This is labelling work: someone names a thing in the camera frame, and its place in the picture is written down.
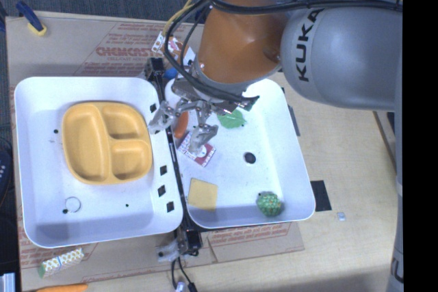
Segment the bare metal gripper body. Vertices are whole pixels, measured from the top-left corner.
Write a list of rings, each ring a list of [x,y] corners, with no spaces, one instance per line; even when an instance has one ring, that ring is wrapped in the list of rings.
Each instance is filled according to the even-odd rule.
[[[228,100],[225,98],[213,97],[204,94],[195,89],[186,79],[176,78],[171,83],[170,89],[173,93],[185,100],[189,101],[205,101],[209,104],[210,109],[215,113],[232,113],[238,107],[250,111],[253,105],[258,101],[259,96],[244,97],[241,96],[241,101]]]

